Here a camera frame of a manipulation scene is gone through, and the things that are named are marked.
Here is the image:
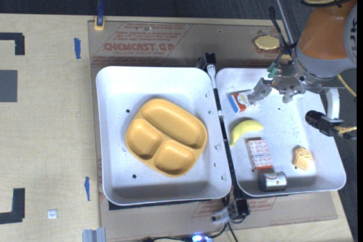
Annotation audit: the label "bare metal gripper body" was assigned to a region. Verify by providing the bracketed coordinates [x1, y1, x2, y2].
[271, 61, 322, 95]

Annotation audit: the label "white orange blue carton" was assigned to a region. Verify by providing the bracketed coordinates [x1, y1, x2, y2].
[227, 89, 256, 114]

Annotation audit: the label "white plastic tray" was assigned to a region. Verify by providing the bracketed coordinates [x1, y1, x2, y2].
[95, 65, 233, 206]
[215, 67, 347, 198]

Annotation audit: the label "yellow banana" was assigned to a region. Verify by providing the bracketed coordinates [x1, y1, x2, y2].
[229, 119, 264, 147]

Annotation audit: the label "yellow round biscuit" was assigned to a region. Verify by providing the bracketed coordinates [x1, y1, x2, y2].
[254, 34, 281, 51]

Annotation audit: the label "thin black and white rod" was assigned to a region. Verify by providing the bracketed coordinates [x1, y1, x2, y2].
[208, 63, 242, 199]

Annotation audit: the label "yellow toy fries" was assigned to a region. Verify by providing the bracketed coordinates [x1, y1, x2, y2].
[293, 145, 314, 171]

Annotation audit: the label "orange patterned carton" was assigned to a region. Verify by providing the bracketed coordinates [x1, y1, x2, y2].
[246, 137, 274, 171]

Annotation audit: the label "silver can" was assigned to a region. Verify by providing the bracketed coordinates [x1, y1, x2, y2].
[257, 171, 288, 193]

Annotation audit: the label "brown cardboard board red print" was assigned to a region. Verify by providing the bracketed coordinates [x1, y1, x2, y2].
[87, 19, 339, 239]

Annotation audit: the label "yellow divided plate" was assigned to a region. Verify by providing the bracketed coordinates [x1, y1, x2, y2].
[125, 97, 209, 179]

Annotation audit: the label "black cylinder on white bracket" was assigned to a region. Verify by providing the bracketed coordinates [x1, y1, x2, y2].
[305, 87, 345, 137]

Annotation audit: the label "black block with thin wires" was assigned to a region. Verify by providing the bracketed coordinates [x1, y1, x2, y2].
[195, 52, 218, 70]
[230, 196, 251, 219]

